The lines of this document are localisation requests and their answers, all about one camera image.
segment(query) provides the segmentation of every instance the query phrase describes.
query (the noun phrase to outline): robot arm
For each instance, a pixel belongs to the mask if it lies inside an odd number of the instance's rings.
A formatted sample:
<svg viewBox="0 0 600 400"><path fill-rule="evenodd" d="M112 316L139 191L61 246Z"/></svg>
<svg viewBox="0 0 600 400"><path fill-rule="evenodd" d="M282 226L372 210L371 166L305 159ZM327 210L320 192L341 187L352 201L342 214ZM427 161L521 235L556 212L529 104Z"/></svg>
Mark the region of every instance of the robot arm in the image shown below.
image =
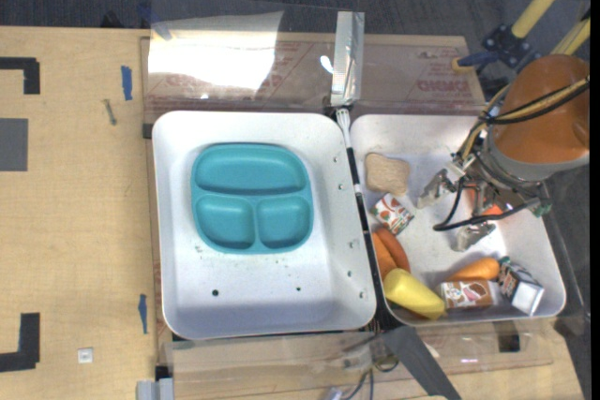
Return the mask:
<svg viewBox="0 0 600 400"><path fill-rule="evenodd" d="M490 100L449 169L425 188L419 208L456 193L434 229L460 228L456 250L463 251L494 230L489 222L524 209L547 213L543 181L589 162L589 90L590 67L574 56L551 54L528 64ZM474 192L472 217L451 223L465 189Z"/></svg>

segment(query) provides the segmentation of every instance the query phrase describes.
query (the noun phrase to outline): cable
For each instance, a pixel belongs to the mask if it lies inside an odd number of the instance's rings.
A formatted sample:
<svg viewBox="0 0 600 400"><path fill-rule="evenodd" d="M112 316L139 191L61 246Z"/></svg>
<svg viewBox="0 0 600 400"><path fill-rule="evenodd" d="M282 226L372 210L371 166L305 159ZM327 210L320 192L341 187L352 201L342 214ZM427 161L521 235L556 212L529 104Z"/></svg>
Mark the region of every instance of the cable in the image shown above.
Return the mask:
<svg viewBox="0 0 600 400"><path fill-rule="evenodd" d="M476 123L472 127L471 131L469 132L469 135L467 136L467 139L463 142L463 144L458 149L457 155L462 160L464 160L465 157L471 153L471 149L473 148L473 145L475 144L477 137L479 137L479 134L481 133L481 131L486 127L485 119L487 119L489 117L489 112L500 101L500 99L506 94L506 92L508 92L509 86L510 86L510 84L505 85L502 89L500 89L496 93L496 95L487 103L487 107L481 111L481 113L479 115L481 122Z"/></svg>
<svg viewBox="0 0 600 400"><path fill-rule="evenodd" d="M531 102L528 102L527 104L512 109L511 111L505 112L501 115L497 115L496 117L487 117L481 120L483 122L488 123L489 125L499 124L500 122L503 123L506 120L519 120L520 122L523 122L524 120L528 120L529 118L534 118L531 117L531 115L537 117L540 115L544 115L549 111L557 109L562 104L582 94L589 88L590 76L588 75L585 79L582 79L572 85L568 85L554 92L550 92L549 94L541 96L536 100L533 100Z"/></svg>
<svg viewBox="0 0 600 400"><path fill-rule="evenodd" d="M565 103L569 102L576 96L583 94L583 92L585 92L589 88L590 88L590 83L587 81L586 83L581 84L579 86L579 88L574 89L573 91L569 92L565 96L561 96L558 101L542 108L539 111L534 111L529 114L520 115L519 117L514 117L512 115L511 115L511 118L505 118L504 115L501 115L498 117L492 117L492 118L488 119L488 123L491 125L507 125L507 124L516 124L518 122L525 122L526 120L532 120L532 119L534 119L536 117L540 117L550 111L554 111L555 109L558 109L561 105L564 105Z"/></svg>
<svg viewBox="0 0 600 400"><path fill-rule="evenodd" d="M380 363L375 363L375 368L377 368L380 372L387 374L394 370L398 365L400 365L400 360L396 359L392 366L383 367Z"/></svg>
<svg viewBox="0 0 600 400"><path fill-rule="evenodd" d="M351 400L352 398L354 398L356 394L360 392L360 389L363 388L363 385L365 385L365 380L367 379L368 372L365 372L362 375L362 377L360 377L358 385L356 385L356 388L352 391L352 393L350 393L350 395L340 398L339 400Z"/></svg>
<svg viewBox="0 0 600 400"><path fill-rule="evenodd" d="M462 195L462 190L464 188L464 182L465 182L465 178L464 177L460 177L458 179L457 195L454 197L454 203L452 205L452 209L450 210L450 214L448 214L448 216L445 218L445 220L442 223L434 225L433 226L434 230L436 230L436 231L442 231L442 228L445 225L447 225L448 222L450 222L450 220L452 220L452 217L457 212L458 204L460 203L460 196Z"/></svg>
<svg viewBox="0 0 600 400"><path fill-rule="evenodd" d="M440 227L440 224L438 224L438 225L433 226L433 229L436 231L447 231L447 230L457 229L458 227L465 227L467 225L482 224L484 222L488 222L489 220L502 220L503 218L506 218L510 215L516 214L517 212L520 212L521 210L523 210L527 207L529 207L529 203L524 202L524 203L521 203L518 207L515 207L514 209L504 212L502 214L472 216L468 220L463 220L462 222L457 222L455 224L442 225L441 227Z"/></svg>
<svg viewBox="0 0 600 400"><path fill-rule="evenodd" d="M367 370L367 372L365 372L363 374L362 377L360 377L360 381L358 382L358 385L356 385L356 388L352 391L352 393L350 393L350 395L345 396L343 398L340 398L339 400L351 400L352 398L354 398L356 396L357 393L360 392L360 390L363 388L363 386L365 385L365 380L367 380L368 377L368 383L369 383L369 387L368 387L368 398L369 400L373 400L375 397L373 396L375 393L375 378L373 377L373 369L369 368Z"/></svg>

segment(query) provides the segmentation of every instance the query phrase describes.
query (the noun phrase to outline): blue tape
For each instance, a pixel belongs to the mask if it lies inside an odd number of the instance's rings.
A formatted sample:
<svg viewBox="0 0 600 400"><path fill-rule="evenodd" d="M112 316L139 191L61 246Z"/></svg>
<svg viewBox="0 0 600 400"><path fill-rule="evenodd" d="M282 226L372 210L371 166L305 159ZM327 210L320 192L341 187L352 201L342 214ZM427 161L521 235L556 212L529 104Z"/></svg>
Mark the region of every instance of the blue tape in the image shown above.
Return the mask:
<svg viewBox="0 0 600 400"><path fill-rule="evenodd" d="M125 100L132 100L133 80L131 79L131 69L127 66L121 66L121 83L123 84Z"/></svg>
<svg viewBox="0 0 600 400"><path fill-rule="evenodd" d="M140 312L140 319L142 319L143 334L148 334L148 307L146 306L146 296L141 293L140 301L138 302L138 311Z"/></svg>

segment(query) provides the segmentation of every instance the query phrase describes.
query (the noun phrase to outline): bread slice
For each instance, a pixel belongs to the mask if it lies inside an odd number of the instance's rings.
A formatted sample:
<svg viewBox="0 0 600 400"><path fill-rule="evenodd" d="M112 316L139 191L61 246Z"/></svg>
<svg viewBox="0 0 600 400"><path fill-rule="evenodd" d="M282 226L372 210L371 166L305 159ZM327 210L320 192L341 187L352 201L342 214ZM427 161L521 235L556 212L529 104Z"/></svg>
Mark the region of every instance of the bread slice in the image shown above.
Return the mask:
<svg viewBox="0 0 600 400"><path fill-rule="evenodd" d="M389 192L398 197L402 197L408 191L411 166L404 160L368 154L365 159L365 171L369 190Z"/></svg>

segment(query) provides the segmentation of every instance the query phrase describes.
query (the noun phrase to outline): teal plate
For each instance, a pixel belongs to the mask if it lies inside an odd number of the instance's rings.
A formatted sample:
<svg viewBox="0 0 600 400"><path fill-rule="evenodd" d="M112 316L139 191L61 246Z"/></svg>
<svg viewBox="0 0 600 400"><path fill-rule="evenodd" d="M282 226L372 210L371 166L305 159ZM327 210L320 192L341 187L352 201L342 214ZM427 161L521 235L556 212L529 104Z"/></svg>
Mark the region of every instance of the teal plate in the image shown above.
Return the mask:
<svg viewBox="0 0 600 400"><path fill-rule="evenodd" d="M221 143L203 150L191 171L196 231L226 253L294 250L312 232L310 179L288 149Z"/></svg>

